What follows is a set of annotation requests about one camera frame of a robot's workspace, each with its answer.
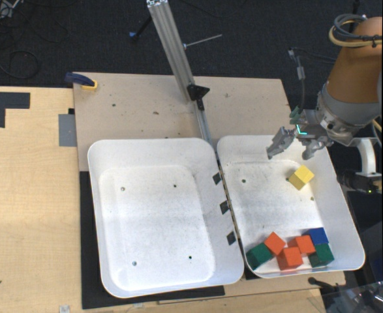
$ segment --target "blue clamp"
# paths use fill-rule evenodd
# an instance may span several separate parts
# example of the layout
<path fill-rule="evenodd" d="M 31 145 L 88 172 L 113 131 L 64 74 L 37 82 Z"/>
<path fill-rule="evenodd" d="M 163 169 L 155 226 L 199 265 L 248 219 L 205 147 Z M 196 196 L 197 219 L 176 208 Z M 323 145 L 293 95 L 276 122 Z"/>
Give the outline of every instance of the blue clamp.
<path fill-rule="evenodd" d="M 64 81 L 68 83 L 77 83 L 81 85 L 82 89 L 94 90 L 97 88 L 97 81 L 77 73 L 66 73 Z"/>

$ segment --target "white tray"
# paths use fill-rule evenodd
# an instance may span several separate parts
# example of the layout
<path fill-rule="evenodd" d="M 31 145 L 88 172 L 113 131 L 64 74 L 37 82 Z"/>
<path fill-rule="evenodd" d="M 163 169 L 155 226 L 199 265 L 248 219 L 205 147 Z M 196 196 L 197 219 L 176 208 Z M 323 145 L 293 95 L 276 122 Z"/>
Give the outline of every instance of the white tray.
<path fill-rule="evenodd" d="M 88 152 L 101 278 L 115 297 L 231 284 L 244 262 L 213 148 L 101 140 Z"/>
<path fill-rule="evenodd" d="M 272 278 L 359 269 L 365 253 L 327 150 L 317 151 L 304 161 L 301 154 L 305 148 L 295 140 L 287 150 L 269 160 L 266 148 L 272 138 L 226 136 L 217 144 L 244 251 L 263 242 L 273 231 L 288 242 L 309 228 L 323 227 L 335 259 L 325 267 L 312 268 L 305 256 L 303 265 L 281 271 L 273 258 L 253 272 Z M 315 177 L 297 190 L 286 178 L 302 164 Z"/>

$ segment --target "yellow block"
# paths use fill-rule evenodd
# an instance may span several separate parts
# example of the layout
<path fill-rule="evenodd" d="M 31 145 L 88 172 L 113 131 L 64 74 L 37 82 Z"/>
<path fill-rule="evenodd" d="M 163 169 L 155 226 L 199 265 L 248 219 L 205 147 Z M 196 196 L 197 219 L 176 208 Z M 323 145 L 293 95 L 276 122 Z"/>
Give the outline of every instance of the yellow block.
<path fill-rule="evenodd" d="M 298 190 L 303 188 L 312 178 L 314 174 L 304 165 L 297 169 L 288 179 Z"/>

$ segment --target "green light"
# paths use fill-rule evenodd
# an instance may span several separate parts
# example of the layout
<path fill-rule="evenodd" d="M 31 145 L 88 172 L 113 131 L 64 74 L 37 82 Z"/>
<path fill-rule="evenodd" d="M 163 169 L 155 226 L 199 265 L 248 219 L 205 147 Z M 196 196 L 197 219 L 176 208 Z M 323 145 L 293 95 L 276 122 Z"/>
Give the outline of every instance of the green light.
<path fill-rule="evenodd" d="M 296 124 L 296 126 L 297 126 L 298 134 L 307 134 L 307 132 L 300 131 L 300 127 L 298 126 L 298 124 Z"/>

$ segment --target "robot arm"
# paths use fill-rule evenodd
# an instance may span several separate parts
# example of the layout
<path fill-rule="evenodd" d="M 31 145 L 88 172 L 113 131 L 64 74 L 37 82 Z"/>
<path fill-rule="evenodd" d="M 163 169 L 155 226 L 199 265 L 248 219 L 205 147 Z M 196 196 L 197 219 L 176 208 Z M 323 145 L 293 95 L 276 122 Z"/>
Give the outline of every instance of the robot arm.
<path fill-rule="evenodd" d="M 348 23 L 359 23 L 353 33 L 342 29 Z M 342 49 L 318 94 L 316 108 L 293 110 L 290 124 L 295 128 L 280 128 L 267 148 L 268 158 L 290 147 L 294 139 L 306 146 L 302 154 L 304 160 L 334 142 L 357 147 L 362 170 L 343 175 L 339 182 L 366 193 L 382 192 L 372 147 L 377 139 L 356 138 L 363 127 L 382 115 L 382 18 L 343 14 L 335 19 L 329 38 Z"/>

